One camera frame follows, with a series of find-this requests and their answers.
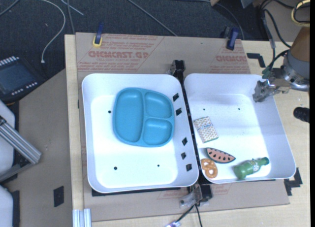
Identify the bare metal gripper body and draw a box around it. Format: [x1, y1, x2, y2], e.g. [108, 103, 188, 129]
[268, 67, 311, 94]

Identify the white plastic tray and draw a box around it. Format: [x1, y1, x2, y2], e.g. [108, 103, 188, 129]
[183, 73, 297, 185]
[81, 73, 200, 194]

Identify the white patterned packet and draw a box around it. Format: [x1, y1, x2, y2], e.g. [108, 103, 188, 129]
[192, 116, 220, 144]

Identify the red watermelon slice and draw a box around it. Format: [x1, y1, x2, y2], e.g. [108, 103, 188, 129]
[204, 147, 237, 164]

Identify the green bottle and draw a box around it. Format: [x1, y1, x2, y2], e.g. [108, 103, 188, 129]
[233, 157, 270, 181]

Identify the brown pretzel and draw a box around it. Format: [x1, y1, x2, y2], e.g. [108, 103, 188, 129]
[200, 158, 219, 179]

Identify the brown cardboard board red print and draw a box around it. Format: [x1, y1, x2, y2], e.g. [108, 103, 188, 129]
[74, 32, 291, 222]

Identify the blue divided plate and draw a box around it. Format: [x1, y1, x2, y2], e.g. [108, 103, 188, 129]
[112, 87, 176, 148]

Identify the black block with thin wires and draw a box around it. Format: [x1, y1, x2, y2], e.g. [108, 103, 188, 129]
[171, 59, 186, 77]
[196, 183, 213, 206]

